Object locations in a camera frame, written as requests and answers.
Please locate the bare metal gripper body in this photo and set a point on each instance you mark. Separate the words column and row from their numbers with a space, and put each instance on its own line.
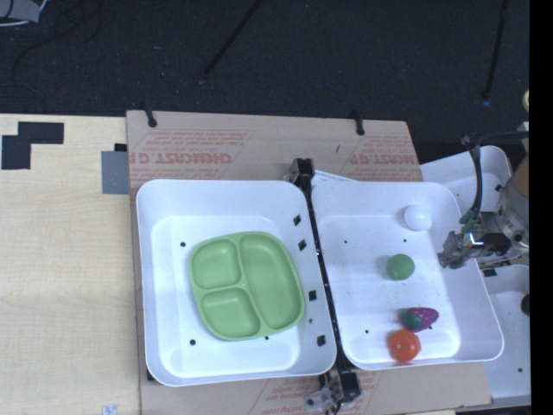
column 497, row 240

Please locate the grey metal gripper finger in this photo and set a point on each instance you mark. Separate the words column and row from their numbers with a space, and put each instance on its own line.
column 454, row 240
column 451, row 258

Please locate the black cylinder on white bracket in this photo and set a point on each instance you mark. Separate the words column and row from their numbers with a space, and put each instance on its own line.
column 525, row 305

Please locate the purple toy grapes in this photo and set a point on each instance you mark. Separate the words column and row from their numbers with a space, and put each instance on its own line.
column 421, row 317

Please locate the thin black rod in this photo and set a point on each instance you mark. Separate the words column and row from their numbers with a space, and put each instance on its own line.
column 323, row 270

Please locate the orange toy tomato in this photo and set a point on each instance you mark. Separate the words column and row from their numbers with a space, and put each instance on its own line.
column 404, row 345

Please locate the brown cardboard board red print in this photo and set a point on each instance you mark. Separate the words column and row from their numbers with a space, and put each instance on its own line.
column 268, row 145

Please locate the green divided plate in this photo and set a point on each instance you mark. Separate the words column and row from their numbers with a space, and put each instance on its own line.
column 268, row 275

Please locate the white ball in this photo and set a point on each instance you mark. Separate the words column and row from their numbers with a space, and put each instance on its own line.
column 417, row 218

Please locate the white plastic tray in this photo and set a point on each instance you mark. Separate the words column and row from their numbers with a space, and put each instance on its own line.
column 371, row 292
column 173, row 361

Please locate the green ball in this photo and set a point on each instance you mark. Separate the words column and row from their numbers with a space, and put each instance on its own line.
column 400, row 267

